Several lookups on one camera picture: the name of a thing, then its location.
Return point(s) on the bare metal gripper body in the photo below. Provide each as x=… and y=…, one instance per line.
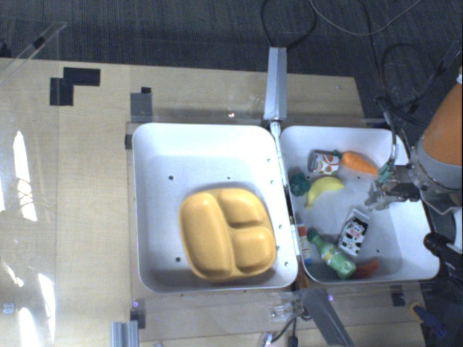
x=402, y=184

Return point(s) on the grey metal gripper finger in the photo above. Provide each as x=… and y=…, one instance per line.
x=385, y=203
x=372, y=196

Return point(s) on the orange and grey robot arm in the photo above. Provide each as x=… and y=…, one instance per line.
x=443, y=128

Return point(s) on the white plastic tray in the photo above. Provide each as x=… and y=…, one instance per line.
x=394, y=237
x=202, y=150

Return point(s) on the orange carrot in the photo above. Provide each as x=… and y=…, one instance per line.
x=356, y=162

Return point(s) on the cow print milk carton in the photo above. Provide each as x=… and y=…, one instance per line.
x=353, y=232

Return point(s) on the yellow banana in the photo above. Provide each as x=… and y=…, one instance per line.
x=322, y=188

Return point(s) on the white and orange can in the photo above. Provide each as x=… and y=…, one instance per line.
x=323, y=163

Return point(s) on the red sausage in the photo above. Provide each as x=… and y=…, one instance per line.
x=369, y=268

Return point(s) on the green plastic bottle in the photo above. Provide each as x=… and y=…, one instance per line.
x=332, y=257

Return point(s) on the green broccoli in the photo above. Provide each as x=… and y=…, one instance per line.
x=298, y=184

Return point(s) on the white orange and blue packet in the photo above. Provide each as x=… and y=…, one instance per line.
x=304, y=242

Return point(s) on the yellow divided plate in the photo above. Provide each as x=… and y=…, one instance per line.
x=206, y=230

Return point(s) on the black cylinder on white bracket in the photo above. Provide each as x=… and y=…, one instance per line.
x=439, y=246

